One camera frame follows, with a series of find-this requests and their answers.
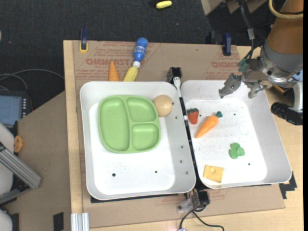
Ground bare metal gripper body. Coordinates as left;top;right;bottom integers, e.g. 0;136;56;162
241;57;297;89

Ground orange carrot with green top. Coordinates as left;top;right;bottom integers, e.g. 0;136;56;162
195;111;223;139

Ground white plastic tray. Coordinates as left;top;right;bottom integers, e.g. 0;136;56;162
180;79;293;190
79;81;197;201

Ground red strawberry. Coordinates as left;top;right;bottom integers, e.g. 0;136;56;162
186;108;200;125

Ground thin black and white rod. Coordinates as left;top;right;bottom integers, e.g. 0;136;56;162
173;77;201;190

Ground green leaf cluster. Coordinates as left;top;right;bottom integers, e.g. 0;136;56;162
228;142;246;159

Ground beige round ball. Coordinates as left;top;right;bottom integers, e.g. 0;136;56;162
152;94;174;117

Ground brown cardboard board red print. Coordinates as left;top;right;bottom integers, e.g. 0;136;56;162
72;40;293;229

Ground yellow cheese slice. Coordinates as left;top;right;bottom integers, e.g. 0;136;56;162
202;165;225;184

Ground blue plastic bottle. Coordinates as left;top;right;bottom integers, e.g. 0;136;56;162
132;37;149;69

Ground yellow corn cob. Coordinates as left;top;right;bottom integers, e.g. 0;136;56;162
123;66;139;82

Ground yellow oval object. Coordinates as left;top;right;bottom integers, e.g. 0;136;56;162
155;0;173;9

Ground green divided plate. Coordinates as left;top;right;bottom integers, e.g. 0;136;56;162
97;94;161;154

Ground plain orange cone carrot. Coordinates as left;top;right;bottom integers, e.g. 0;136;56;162
108;60;120;82

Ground orange pretzel-shaped object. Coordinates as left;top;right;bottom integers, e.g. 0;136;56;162
13;135;24;154

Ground black cylinder on white bracket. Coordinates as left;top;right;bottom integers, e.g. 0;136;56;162
270;75;304;126

